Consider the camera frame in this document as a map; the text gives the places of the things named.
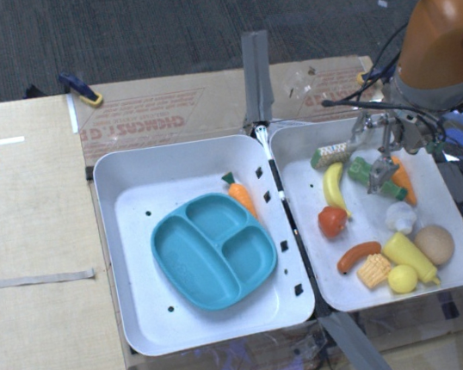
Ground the orange-red sausage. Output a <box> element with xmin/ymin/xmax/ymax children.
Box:
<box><xmin>333</xmin><ymin>239</ymin><xmax>386</xmax><ymax>276</ymax></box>

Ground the yellow banana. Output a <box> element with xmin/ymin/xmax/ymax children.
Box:
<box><xmin>319</xmin><ymin>160</ymin><xmax>355</xmax><ymax>223</ymax></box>

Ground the red tomato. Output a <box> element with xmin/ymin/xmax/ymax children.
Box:
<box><xmin>315</xmin><ymin>202</ymin><xmax>352</xmax><ymax>241</ymax></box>

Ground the yellow corn cob green husk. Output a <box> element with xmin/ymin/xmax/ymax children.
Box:
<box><xmin>307</xmin><ymin>141</ymin><xmax>354</xmax><ymax>171</ymax></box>

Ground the blue divided plate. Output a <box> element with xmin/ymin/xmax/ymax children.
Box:
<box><xmin>143</xmin><ymin>183</ymin><xmax>286</xmax><ymax>321</ymax></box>

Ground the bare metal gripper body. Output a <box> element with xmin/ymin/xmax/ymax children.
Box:
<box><xmin>377</xmin><ymin>95</ymin><xmax>448</xmax><ymax>160</ymax></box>

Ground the brown cardboard board red print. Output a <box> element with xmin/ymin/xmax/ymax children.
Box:
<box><xmin>70</xmin><ymin>27</ymin><xmax>463</xmax><ymax>370</ymax></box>

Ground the yellow squeeze bottle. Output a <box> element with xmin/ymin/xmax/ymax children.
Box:
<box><xmin>379</xmin><ymin>226</ymin><xmax>442</xmax><ymax>293</ymax></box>

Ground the yellow lemon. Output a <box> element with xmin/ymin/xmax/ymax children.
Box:
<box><xmin>385</xmin><ymin>262</ymin><xmax>422</xmax><ymax>298</ymax></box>

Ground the orange carrot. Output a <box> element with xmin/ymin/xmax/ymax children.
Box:
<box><xmin>386</xmin><ymin>152</ymin><xmax>419</xmax><ymax>211</ymax></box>
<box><xmin>220</xmin><ymin>168</ymin><xmax>259</xmax><ymax>225</ymax></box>

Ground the white garlic bulb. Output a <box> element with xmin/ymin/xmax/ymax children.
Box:
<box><xmin>381</xmin><ymin>198</ymin><xmax>421</xmax><ymax>239</ymax></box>

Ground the yellow corn piece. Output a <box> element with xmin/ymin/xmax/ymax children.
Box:
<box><xmin>354</xmin><ymin>250</ymin><xmax>397</xmax><ymax>293</ymax></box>

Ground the brown round bread roll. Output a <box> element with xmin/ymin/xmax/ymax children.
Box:
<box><xmin>411</xmin><ymin>221</ymin><xmax>459</xmax><ymax>269</ymax></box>

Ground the white plastic tray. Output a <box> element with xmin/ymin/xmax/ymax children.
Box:
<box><xmin>90</xmin><ymin>124</ymin><xmax>321</xmax><ymax>362</ymax></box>
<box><xmin>266</xmin><ymin>99</ymin><xmax>463</xmax><ymax>322</ymax></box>

